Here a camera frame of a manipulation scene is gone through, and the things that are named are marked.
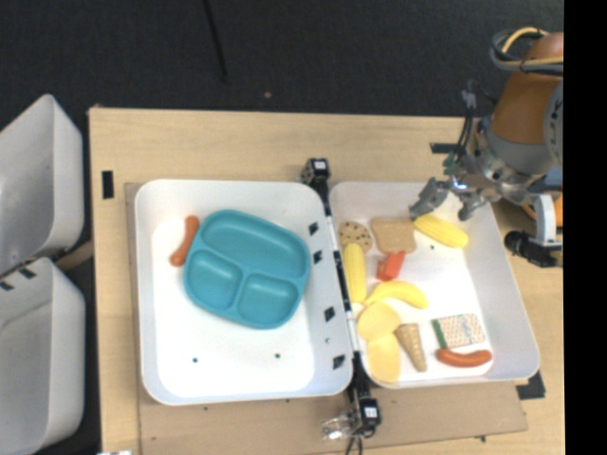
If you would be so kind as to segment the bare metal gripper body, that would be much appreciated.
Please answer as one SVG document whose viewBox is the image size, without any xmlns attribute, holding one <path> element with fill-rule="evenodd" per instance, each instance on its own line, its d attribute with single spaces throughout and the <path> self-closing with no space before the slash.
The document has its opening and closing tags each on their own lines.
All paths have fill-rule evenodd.
<svg viewBox="0 0 607 455">
<path fill-rule="evenodd" d="M 532 186 L 535 176 L 520 173 L 495 155 L 463 155 L 451 173 L 459 192 L 488 201 L 508 200 L 516 205 L 533 201 L 539 193 Z"/>
</svg>

